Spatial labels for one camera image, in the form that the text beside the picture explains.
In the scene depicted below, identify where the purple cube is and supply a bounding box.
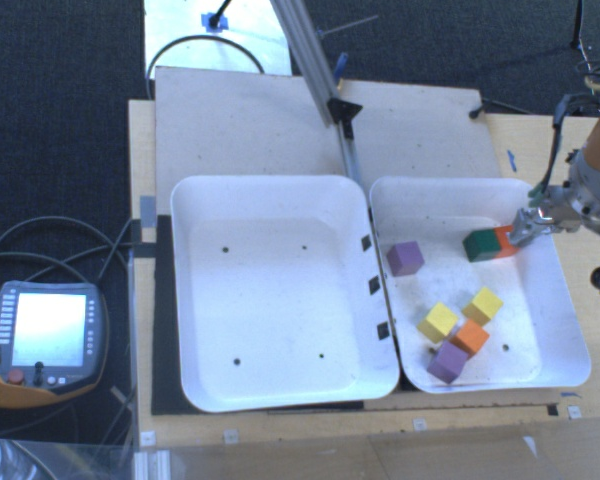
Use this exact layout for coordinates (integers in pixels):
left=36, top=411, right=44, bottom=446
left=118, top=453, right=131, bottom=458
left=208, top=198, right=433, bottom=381
left=425, top=340, right=470, bottom=386
left=385, top=240, right=426, bottom=278

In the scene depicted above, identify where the green cube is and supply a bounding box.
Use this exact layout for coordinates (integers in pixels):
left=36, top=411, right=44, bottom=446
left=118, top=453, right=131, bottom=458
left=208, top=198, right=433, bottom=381
left=461, top=228, right=504, bottom=264

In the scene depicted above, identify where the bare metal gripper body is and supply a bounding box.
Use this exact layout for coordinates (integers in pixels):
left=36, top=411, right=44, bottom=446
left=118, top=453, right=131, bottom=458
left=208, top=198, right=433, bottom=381
left=543, top=185, right=600, bottom=242

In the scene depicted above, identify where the orange cube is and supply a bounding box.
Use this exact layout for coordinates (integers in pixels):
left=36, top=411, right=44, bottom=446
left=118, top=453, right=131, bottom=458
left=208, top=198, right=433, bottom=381
left=449, top=318, right=491, bottom=359
left=493, top=225, right=521, bottom=260

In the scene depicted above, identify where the white plastic tray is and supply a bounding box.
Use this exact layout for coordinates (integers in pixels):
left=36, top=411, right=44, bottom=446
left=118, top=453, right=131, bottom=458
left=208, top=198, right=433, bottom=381
left=169, top=174, right=402, bottom=414
left=368, top=175, right=593, bottom=396

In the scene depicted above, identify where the yellow cube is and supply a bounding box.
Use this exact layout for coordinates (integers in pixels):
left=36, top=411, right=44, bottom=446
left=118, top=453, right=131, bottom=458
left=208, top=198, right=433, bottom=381
left=416, top=301, right=460, bottom=345
left=461, top=286, right=505, bottom=328

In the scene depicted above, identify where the pale flat board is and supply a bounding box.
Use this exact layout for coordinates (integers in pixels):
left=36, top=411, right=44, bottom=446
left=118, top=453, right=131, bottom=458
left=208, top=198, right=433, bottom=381
left=152, top=66, right=562, bottom=412

